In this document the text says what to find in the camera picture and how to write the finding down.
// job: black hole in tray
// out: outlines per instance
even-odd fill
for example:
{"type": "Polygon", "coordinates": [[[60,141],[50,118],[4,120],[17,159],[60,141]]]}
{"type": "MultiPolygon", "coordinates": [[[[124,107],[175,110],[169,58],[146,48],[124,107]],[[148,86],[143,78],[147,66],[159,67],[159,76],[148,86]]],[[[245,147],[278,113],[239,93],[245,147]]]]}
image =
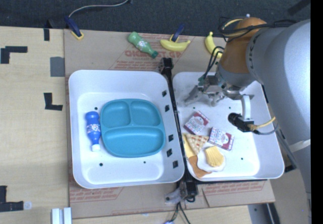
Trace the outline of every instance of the black hole in tray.
{"type": "Polygon", "coordinates": [[[167,157],[169,157],[170,155],[173,154],[172,149],[169,149],[166,153],[167,153],[167,157]]]}
{"type": "Polygon", "coordinates": [[[176,167],[178,167],[178,162],[177,162],[177,160],[173,161],[173,168],[176,168],[176,167]]]}

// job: table surface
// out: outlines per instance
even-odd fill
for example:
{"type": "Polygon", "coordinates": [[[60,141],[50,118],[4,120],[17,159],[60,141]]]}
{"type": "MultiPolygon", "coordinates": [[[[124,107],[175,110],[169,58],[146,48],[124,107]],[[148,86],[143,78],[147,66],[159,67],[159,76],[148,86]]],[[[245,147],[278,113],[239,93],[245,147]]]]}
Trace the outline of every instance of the table surface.
{"type": "MultiPolygon", "coordinates": [[[[0,223],[50,223],[53,208],[69,207],[66,78],[50,76],[50,58],[64,57],[64,31],[0,27],[0,47],[27,46],[0,64],[0,185],[7,201],[30,201],[30,210],[2,212],[0,223]],[[44,93],[63,110],[44,110],[44,93]]],[[[251,223],[248,206],[186,210],[191,223],[251,223]]],[[[92,218],[91,223],[164,223],[173,212],[92,218]]],[[[73,223],[88,223],[74,219],[73,223]]],[[[182,214],[176,223],[185,223],[182,214]]]]}

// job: blue clamp handle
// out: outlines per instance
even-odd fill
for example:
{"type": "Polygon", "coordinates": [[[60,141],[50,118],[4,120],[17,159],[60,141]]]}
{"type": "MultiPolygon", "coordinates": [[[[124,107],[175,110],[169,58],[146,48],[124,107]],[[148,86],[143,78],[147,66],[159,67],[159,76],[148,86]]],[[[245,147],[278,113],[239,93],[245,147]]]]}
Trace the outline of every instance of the blue clamp handle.
{"type": "Polygon", "coordinates": [[[176,42],[177,38],[178,38],[178,37],[179,37],[179,35],[183,32],[183,30],[184,30],[184,24],[182,23],[182,24],[178,27],[178,29],[176,30],[176,32],[174,33],[174,35],[173,35],[173,37],[172,37],[171,41],[176,42]]]}
{"type": "Polygon", "coordinates": [[[75,35],[77,35],[78,37],[82,36],[82,33],[74,20],[72,20],[69,16],[65,16],[64,21],[67,25],[69,25],[69,28],[74,32],[75,35]]]}

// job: blue bottle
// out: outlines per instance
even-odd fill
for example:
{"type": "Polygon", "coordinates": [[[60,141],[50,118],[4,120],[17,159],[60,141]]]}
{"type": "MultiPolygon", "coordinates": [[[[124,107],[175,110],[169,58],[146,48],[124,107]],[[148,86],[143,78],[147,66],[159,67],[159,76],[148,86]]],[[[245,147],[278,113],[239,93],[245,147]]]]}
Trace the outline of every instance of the blue bottle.
{"type": "Polygon", "coordinates": [[[86,133],[87,136],[92,141],[91,149],[92,151],[101,150],[101,146],[99,144],[99,139],[101,136],[101,126],[99,122],[99,114],[95,111],[91,111],[86,113],[86,133]]]}

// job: green bottle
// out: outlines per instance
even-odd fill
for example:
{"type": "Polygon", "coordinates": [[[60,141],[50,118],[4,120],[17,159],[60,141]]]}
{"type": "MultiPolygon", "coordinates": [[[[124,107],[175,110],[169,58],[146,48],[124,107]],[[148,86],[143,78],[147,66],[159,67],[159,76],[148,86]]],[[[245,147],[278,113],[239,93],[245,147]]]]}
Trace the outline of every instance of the green bottle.
{"type": "Polygon", "coordinates": [[[158,55],[158,52],[153,50],[150,44],[135,31],[128,36],[128,41],[134,44],[140,51],[149,54],[152,58],[155,58],[158,55]]]}

